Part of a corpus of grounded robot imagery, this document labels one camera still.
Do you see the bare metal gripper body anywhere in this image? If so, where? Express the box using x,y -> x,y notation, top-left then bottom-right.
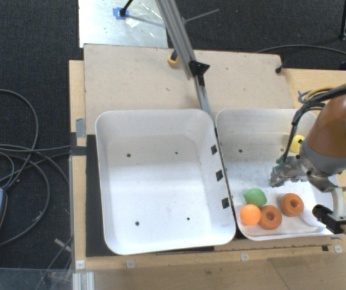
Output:
281,155 -> 340,193

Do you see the yellow lemon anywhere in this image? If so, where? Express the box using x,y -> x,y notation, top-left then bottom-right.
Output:
290,134 -> 306,154

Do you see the white plastic tray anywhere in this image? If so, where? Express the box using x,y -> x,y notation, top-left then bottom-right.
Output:
95,108 -> 237,256
214,108 -> 346,242

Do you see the green lime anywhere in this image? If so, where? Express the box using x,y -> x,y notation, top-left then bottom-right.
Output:
242,187 -> 268,209

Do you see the brown doughnut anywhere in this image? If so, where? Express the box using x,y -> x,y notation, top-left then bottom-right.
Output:
258,204 -> 283,231
280,192 -> 305,218

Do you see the orange ball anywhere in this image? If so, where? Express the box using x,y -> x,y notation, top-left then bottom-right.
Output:
239,204 -> 262,227

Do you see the thin black rod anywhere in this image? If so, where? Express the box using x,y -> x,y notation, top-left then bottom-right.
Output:
212,122 -> 238,223

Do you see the pale wood board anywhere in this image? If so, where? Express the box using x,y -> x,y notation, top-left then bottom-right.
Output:
83,43 -> 295,137

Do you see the black cylinder on white bracket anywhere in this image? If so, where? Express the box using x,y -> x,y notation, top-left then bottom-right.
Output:
312,185 -> 346,235

